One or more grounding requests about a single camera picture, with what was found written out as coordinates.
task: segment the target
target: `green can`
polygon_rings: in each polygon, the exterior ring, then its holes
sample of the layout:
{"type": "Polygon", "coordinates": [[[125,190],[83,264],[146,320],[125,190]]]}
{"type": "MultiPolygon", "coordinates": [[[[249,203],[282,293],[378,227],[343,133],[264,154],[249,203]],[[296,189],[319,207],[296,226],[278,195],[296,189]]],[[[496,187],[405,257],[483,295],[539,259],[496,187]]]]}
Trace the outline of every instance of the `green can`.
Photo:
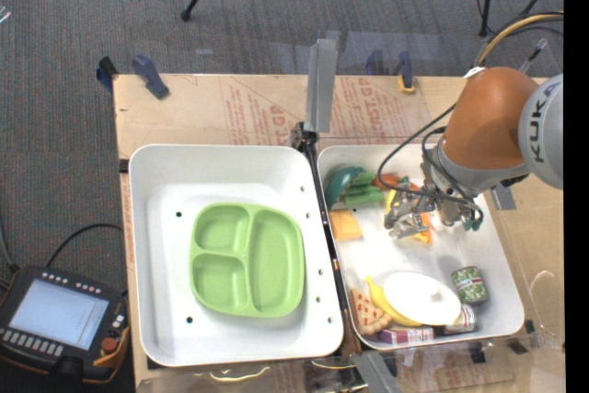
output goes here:
{"type": "Polygon", "coordinates": [[[476,265],[463,267],[450,275],[458,291],[460,302],[467,305],[480,305],[489,299],[489,292],[476,265]]]}

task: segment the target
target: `display screen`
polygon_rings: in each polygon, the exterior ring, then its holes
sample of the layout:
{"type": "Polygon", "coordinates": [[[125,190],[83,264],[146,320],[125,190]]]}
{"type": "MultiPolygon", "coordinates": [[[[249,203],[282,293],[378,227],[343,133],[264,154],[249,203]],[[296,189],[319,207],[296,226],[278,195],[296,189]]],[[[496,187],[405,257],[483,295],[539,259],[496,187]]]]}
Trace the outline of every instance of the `display screen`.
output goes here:
{"type": "Polygon", "coordinates": [[[88,350],[109,302],[35,279],[9,326],[88,350]]]}

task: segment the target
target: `yellow banana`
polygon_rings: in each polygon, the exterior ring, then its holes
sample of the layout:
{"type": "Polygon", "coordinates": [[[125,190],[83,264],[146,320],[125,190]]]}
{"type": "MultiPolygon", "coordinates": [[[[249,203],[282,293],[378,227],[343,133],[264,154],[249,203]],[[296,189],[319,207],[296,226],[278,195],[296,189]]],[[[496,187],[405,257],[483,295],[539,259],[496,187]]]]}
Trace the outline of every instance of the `yellow banana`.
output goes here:
{"type": "Polygon", "coordinates": [[[370,275],[364,278],[364,281],[368,283],[368,288],[370,289],[370,301],[372,301],[374,306],[382,309],[385,313],[388,313],[393,321],[401,326],[408,326],[410,328],[417,328],[422,325],[417,321],[413,321],[413,319],[401,315],[393,306],[391,306],[385,297],[383,289],[373,282],[370,275]]]}

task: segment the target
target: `green tray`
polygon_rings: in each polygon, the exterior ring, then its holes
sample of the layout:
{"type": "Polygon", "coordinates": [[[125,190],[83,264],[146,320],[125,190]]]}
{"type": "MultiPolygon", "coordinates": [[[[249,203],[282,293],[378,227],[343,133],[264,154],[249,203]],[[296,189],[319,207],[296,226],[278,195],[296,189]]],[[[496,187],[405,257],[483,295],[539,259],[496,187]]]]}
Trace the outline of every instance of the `green tray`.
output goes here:
{"type": "Polygon", "coordinates": [[[300,303],[305,252],[296,221],[273,208],[220,202],[196,217],[191,288],[203,305],[231,315],[274,318],[300,303]]]}

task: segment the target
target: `wooden table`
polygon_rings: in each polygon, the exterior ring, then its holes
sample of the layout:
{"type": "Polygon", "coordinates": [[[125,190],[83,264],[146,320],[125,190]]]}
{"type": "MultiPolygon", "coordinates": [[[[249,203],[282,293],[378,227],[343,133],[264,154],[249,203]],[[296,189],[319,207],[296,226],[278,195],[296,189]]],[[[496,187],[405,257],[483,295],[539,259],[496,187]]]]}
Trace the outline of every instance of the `wooden table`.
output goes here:
{"type": "MultiPolygon", "coordinates": [[[[192,391],[193,385],[198,391],[207,391],[206,388],[218,391],[218,381],[211,382],[209,376],[147,367],[137,329],[133,222],[126,166],[133,152],[144,144],[287,145],[291,130],[305,119],[307,77],[161,76],[170,90],[163,99],[152,95],[138,75],[113,78],[135,384],[138,391],[142,391],[142,384],[149,384],[149,391],[167,391],[172,381],[177,382],[179,391],[192,391]]],[[[452,105],[466,80],[417,77],[415,92],[407,94],[399,90],[396,77],[337,76],[331,129],[321,134],[319,145],[399,143],[452,105]]],[[[439,121],[437,126],[446,121],[439,121]]],[[[449,388],[467,391],[464,388],[468,385],[480,385],[480,391],[485,392],[565,390],[561,351],[564,340],[562,191],[552,189],[534,176],[514,185],[511,191],[515,210],[495,211],[490,197],[486,196],[525,307],[525,317],[532,320],[539,336],[526,336],[522,330],[519,345],[525,353],[516,349],[517,346],[512,346],[513,349],[487,346],[487,370],[482,373],[473,371],[471,366],[465,372],[460,365],[448,366],[446,362],[445,378],[442,378],[435,363],[447,354],[447,349],[443,352],[430,349],[418,363],[406,357],[409,366],[398,367],[398,383],[410,387],[408,391],[449,388]]],[[[262,387],[255,383],[258,381],[267,382],[265,388],[279,385],[281,391],[300,391],[305,383],[302,372],[300,363],[281,364],[271,374],[260,374],[260,380],[248,382],[252,391],[262,387]]]]}

